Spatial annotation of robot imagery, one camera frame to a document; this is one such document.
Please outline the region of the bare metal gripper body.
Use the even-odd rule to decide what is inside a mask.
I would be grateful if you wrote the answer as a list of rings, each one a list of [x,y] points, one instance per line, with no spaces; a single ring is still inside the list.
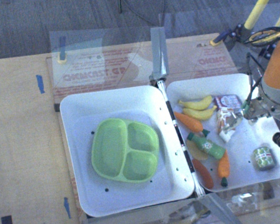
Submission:
[[[243,116],[248,120],[273,117],[280,121],[280,96],[275,98],[259,96],[251,100],[250,104],[243,109]]]

